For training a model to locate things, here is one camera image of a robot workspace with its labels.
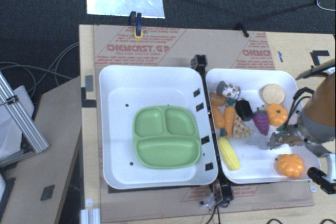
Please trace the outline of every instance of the orange pumpkin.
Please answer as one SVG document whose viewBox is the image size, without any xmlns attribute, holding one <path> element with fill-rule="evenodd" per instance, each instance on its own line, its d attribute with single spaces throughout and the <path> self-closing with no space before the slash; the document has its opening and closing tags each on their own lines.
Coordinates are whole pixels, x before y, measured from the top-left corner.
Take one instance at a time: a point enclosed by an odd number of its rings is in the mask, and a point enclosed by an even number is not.
<svg viewBox="0 0 336 224">
<path fill-rule="evenodd" d="M 296 154 L 283 154 L 278 159 L 278 169 L 285 176 L 299 177 L 305 169 L 302 159 Z"/>
<path fill-rule="evenodd" d="M 267 111 L 270 125 L 281 126 L 288 119 L 287 111 L 281 104 L 272 103 L 265 107 L 265 110 Z"/>
</svg>

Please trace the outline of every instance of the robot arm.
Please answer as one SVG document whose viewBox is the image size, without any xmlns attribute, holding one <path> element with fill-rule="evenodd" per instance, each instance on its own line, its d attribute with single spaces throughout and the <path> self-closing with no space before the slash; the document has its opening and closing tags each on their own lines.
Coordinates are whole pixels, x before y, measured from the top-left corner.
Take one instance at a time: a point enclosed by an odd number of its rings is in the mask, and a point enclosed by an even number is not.
<svg viewBox="0 0 336 224">
<path fill-rule="evenodd" d="M 317 157 L 326 157 L 328 163 L 328 174 L 312 167 L 308 170 L 308 176 L 328 194 L 336 193 L 336 160 L 335 153 L 329 152 L 322 146 L 322 143 L 333 141 L 336 138 L 335 132 L 335 72 L 328 76 L 323 72 L 330 67 L 335 66 L 335 60 L 329 61 L 324 65 L 312 68 L 301 74 L 300 78 L 310 76 L 327 76 L 318 86 L 316 91 L 309 88 L 303 88 L 294 96 L 293 105 L 289 116 L 294 111 L 296 100 L 304 92 L 309 92 L 312 97 L 300 112 L 297 123 L 288 125 L 286 122 L 279 129 L 278 133 L 272 133 L 268 146 L 270 149 L 276 148 L 282 144 L 290 146 L 304 145 Z"/>
</svg>

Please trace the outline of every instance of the black clip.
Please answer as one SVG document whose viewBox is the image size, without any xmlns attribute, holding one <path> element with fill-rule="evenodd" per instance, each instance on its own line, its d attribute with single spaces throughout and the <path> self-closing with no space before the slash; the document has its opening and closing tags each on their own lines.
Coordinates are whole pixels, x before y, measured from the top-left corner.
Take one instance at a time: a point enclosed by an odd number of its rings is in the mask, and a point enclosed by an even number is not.
<svg viewBox="0 0 336 224">
<path fill-rule="evenodd" d="M 134 37 L 135 39 L 141 39 L 143 37 L 143 32 L 142 32 L 142 14 L 141 13 L 136 13 L 136 12 L 131 12 L 129 19 L 128 19 L 128 24 L 131 26 L 135 26 L 134 28 Z"/>
<path fill-rule="evenodd" d="M 6 104 L 14 104 L 17 101 L 19 101 L 19 97 L 17 97 L 17 95 L 14 95 L 6 99 Z"/>
<path fill-rule="evenodd" d="M 249 33 L 247 32 L 246 25 L 242 23 L 238 23 L 233 30 L 241 30 L 244 33 L 244 37 L 249 37 Z"/>
<path fill-rule="evenodd" d="M 195 55 L 190 62 L 190 67 L 198 71 L 199 67 L 205 68 L 207 65 L 207 60 L 205 55 Z"/>
</svg>

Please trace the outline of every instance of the green divided plate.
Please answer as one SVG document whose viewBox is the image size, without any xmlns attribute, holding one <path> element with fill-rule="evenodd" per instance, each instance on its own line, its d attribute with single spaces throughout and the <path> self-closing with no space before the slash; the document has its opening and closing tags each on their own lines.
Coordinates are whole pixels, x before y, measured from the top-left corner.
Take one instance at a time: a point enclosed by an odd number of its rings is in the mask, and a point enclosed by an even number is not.
<svg viewBox="0 0 336 224">
<path fill-rule="evenodd" d="M 187 109 L 150 106 L 134 117 L 136 156 L 147 167 L 175 169 L 196 163 L 201 155 L 199 139 L 196 121 Z"/>
</svg>

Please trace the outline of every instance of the cardboard sheet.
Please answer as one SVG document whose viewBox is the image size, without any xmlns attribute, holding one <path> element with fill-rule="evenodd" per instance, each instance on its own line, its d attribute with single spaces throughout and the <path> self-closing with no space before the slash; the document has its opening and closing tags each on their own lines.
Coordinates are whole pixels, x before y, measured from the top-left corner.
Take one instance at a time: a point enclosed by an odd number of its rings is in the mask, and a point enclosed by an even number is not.
<svg viewBox="0 0 336 224">
<path fill-rule="evenodd" d="M 3 173 L 16 180 L 1 223 L 59 222 L 80 144 L 80 98 L 79 78 L 42 95 L 35 124 L 50 147 Z"/>
<path fill-rule="evenodd" d="M 239 31 L 146 27 L 135 40 L 133 27 L 94 26 L 96 89 L 107 65 L 187 67 L 196 54 L 207 55 L 212 68 L 275 68 L 267 34 Z M 279 58 L 276 51 L 273 57 Z M 99 90 L 97 95 L 101 220 L 103 223 L 208 214 L 200 208 L 208 186 L 117 191 L 103 179 Z M 307 182 L 233 186 L 234 200 L 221 212 L 303 207 L 314 204 Z"/>
</svg>

